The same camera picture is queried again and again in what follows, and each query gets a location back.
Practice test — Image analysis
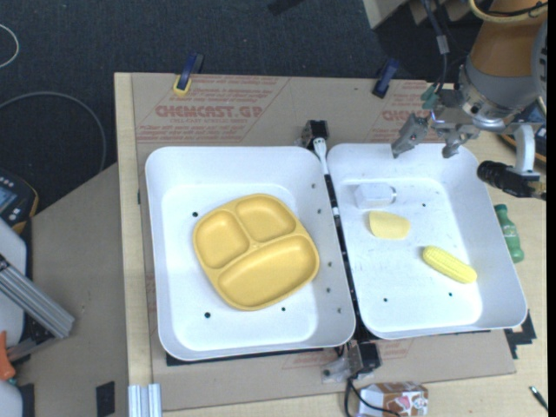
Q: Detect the brown cardboard board red print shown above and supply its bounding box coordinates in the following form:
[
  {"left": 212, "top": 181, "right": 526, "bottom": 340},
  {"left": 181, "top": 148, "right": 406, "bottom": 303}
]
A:
[{"left": 130, "top": 73, "right": 518, "bottom": 412}]

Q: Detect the thin black and white rod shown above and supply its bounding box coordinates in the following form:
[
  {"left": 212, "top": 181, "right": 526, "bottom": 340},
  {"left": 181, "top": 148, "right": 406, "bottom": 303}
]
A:
[{"left": 313, "top": 137, "right": 362, "bottom": 342}]

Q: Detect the yellow corn cob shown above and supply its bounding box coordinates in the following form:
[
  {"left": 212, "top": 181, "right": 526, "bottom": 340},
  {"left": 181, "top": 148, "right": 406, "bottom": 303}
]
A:
[{"left": 421, "top": 245, "right": 479, "bottom": 285}]

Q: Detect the yellow chip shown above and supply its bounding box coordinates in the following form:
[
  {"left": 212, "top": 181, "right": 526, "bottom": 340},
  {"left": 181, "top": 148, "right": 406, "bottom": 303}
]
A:
[{"left": 368, "top": 210, "right": 412, "bottom": 241}]

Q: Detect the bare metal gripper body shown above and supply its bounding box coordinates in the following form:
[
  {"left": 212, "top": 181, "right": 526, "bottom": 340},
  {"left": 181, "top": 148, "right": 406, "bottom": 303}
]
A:
[{"left": 427, "top": 87, "right": 522, "bottom": 141}]

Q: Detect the clear plastic bottle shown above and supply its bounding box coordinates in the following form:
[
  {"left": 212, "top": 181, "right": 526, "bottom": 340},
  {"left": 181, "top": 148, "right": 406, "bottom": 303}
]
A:
[{"left": 354, "top": 182, "right": 397, "bottom": 210}]

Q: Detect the black block with thin wires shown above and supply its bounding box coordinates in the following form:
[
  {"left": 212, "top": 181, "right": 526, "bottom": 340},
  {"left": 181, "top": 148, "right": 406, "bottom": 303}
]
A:
[
  {"left": 295, "top": 119, "right": 329, "bottom": 148},
  {"left": 321, "top": 340, "right": 383, "bottom": 382}
]

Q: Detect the brown and white carton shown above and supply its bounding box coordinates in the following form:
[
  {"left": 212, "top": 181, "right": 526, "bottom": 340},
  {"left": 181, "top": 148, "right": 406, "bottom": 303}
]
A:
[{"left": 358, "top": 381, "right": 430, "bottom": 417}]

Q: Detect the white plastic tray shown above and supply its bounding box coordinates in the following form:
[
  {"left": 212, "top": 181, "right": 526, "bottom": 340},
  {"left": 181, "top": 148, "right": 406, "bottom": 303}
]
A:
[
  {"left": 326, "top": 142, "right": 529, "bottom": 341},
  {"left": 143, "top": 145, "right": 357, "bottom": 362}
]

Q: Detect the green plastic bottle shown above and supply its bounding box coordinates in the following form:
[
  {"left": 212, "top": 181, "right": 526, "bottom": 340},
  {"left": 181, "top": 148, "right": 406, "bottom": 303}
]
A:
[{"left": 493, "top": 203, "right": 526, "bottom": 264}]

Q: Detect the yellow divided plate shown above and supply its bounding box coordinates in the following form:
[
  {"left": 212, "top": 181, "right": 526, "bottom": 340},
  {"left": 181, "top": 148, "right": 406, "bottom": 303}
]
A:
[{"left": 191, "top": 193, "right": 321, "bottom": 313}]

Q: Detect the black cylinder on white bracket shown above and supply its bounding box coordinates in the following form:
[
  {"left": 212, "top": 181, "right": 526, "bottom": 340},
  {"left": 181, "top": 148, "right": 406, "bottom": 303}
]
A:
[{"left": 476, "top": 123, "right": 543, "bottom": 199}]

